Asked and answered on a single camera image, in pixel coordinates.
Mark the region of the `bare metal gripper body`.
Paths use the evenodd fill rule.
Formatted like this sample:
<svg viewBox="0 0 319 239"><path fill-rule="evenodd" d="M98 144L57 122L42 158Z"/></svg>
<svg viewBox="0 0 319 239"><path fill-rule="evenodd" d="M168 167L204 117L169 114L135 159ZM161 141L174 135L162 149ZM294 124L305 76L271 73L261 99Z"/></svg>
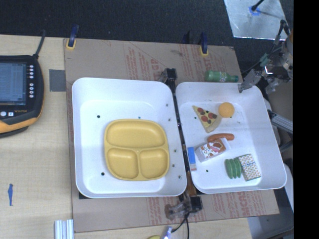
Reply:
<svg viewBox="0 0 319 239"><path fill-rule="evenodd" d="M293 78L293 56L290 52L272 54L264 66L266 77L277 78L284 82Z"/></svg>

